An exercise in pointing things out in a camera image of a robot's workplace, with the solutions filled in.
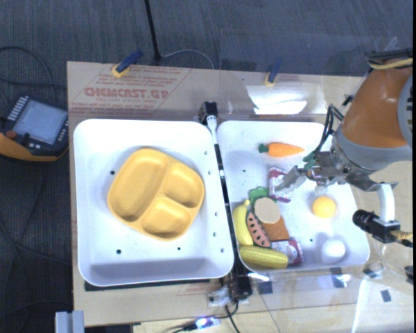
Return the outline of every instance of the white egg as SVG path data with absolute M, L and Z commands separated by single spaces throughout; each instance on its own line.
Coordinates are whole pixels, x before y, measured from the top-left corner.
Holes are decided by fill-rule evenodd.
M 322 263 L 334 264 L 345 255 L 345 244 L 339 239 L 328 239 L 320 251 Z

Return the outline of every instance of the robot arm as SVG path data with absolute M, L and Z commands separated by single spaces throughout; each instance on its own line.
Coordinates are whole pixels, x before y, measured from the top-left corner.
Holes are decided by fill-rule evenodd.
M 305 180 L 315 181 L 324 190 L 333 184 L 348 183 L 363 191 L 376 191 L 381 204 L 380 216 L 363 210 L 353 222 L 383 243 L 408 237 L 395 221 L 392 189 L 397 183 L 377 183 L 370 175 L 393 162 L 412 160 L 413 142 L 413 52 L 374 53 L 367 57 L 371 70 L 343 116 L 330 105 L 318 147 L 304 158 L 303 168 L 295 166 L 276 188 L 283 194 Z M 333 130 L 333 121 L 340 121 Z M 333 135 L 331 148 L 321 151 Z

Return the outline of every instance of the carrot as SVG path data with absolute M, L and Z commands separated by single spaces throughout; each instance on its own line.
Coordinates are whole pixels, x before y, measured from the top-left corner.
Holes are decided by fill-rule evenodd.
M 272 142 L 269 145 L 260 144 L 259 152 L 268 153 L 272 157 L 288 157 L 289 155 L 298 154 L 305 151 L 302 147 L 294 146 L 287 143 Z

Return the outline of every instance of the yellow plate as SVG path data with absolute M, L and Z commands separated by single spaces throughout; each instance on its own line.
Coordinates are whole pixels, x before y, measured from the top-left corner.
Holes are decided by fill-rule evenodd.
M 163 152 L 143 148 L 121 167 L 107 204 L 131 228 L 170 241 L 188 230 L 204 197 L 205 185 L 193 169 Z

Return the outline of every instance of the black fabric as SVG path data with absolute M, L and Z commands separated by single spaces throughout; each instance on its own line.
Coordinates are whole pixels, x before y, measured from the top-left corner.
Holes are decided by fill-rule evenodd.
M 283 72 L 361 75 L 371 48 L 395 40 L 413 47 L 413 0 L 150 0 L 150 7 L 162 54 L 194 49 L 215 68 L 262 70 L 281 55 Z M 137 48 L 140 64 L 154 56 L 144 0 L 0 0 L 4 46 L 36 53 L 65 86 L 67 61 L 119 62 Z M 197 53 L 160 64 L 211 67 Z M 48 80 L 19 49 L 0 53 L 0 72 Z M 59 87 L 0 79 L 0 90 L 8 100 L 28 93 L 67 104 Z M 0 97 L 0 111 L 5 106 Z M 67 154 L 44 165 L 0 156 L 0 332 L 54 332 L 54 312 L 72 309 L 70 176 Z

